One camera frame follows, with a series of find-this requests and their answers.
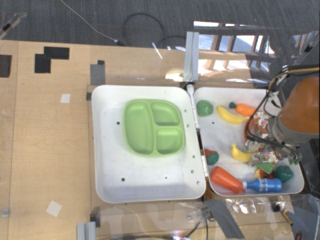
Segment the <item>toy banana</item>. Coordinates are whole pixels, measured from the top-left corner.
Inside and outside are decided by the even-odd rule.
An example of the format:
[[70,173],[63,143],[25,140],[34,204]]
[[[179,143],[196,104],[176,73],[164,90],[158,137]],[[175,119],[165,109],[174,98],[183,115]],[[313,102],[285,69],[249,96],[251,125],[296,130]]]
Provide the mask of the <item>toy banana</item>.
[[223,106],[217,106],[216,111],[218,112],[219,116],[222,117],[222,119],[235,125],[241,124],[244,120],[249,119],[249,116],[232,114],[231,112],[226,110]]
[[232,143],[231,155],[234,159],[241,162],[249,162],[252,153],[242,152],[236,147],[236,143]]

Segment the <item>wooden tabletop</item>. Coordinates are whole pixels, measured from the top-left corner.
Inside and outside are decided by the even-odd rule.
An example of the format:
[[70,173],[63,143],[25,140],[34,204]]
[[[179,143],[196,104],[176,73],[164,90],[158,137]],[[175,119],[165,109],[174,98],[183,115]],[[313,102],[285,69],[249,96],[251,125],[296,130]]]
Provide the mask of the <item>wooden tabletop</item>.
[[[35,73],[35,54],[44,47],[69,48],[69,59],[52,59],[51,73]],[[95,207],[101,214],[97,239],[193,228],[186,213],[199,202],[111,205],[97,199],[91,181],[90,65],[105,62],[107,84],[177,86],[164,79],[169,70],[181,70],[184,52],[160,53],[162,58],[150,48],[0,41],[0,55],[12,56],[10,77],[0,78],[0,209],[10,209],[9,217],[0,217],[0,240],[75,240],[77,223],[87,223]],[[215,86],[225,85],[225,76],[219,77]],[[61,102],[63,95],[69,102]],[[261,210],[235,214],[246,239],[292,239],[290,224],[265,200]],[[204,226],[194,239],[205,239]],[[209,234],[225,239],[216,222],[209,223]]]

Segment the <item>white sticker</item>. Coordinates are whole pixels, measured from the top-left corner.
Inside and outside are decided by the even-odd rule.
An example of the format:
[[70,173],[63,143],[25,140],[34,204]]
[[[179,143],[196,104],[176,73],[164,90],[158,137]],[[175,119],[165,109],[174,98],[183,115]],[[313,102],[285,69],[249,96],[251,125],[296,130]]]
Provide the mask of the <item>white sticker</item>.
[[60,213],[61,208],[62,205],[58,204],[55,201],[51,201],[48,208],[46,209],[46,212],[54,217],[57,217]]
[[61,103],[70,103],[71,94],[62,94]]

